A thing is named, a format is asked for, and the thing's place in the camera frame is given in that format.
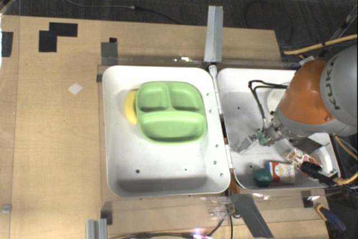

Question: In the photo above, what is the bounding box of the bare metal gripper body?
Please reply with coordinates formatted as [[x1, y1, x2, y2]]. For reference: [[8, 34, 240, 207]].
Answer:
[[262, 120, 292, 147]]

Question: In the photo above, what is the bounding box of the white packet with red print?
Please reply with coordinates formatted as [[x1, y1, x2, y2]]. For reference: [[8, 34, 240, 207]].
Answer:
[[282, 147, 319, 169]]

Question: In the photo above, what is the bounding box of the white plastic tray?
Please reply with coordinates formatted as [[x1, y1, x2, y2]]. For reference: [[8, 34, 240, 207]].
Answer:
[[216, 67, 342, 191], [101, 64, 232, 198]]

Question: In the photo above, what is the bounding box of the white and orange can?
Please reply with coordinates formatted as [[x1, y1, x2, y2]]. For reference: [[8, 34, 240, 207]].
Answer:
[[265, 161, 296, 185]]

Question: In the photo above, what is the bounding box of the green divided plate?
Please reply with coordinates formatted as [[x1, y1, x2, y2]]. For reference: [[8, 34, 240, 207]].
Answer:
[[135, 81, 208, 146]]

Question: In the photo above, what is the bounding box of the yellow banana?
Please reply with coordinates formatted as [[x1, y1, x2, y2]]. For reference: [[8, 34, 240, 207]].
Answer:
[[123, 90, 139, 125]]

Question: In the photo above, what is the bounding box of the pale wood board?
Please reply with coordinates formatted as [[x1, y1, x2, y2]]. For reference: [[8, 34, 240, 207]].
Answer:
[[0, 14, 330, 239]]

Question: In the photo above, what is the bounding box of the black cylinder on white bracket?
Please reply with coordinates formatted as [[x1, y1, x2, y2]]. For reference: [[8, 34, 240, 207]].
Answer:
[[300, 144, 340, 187]]

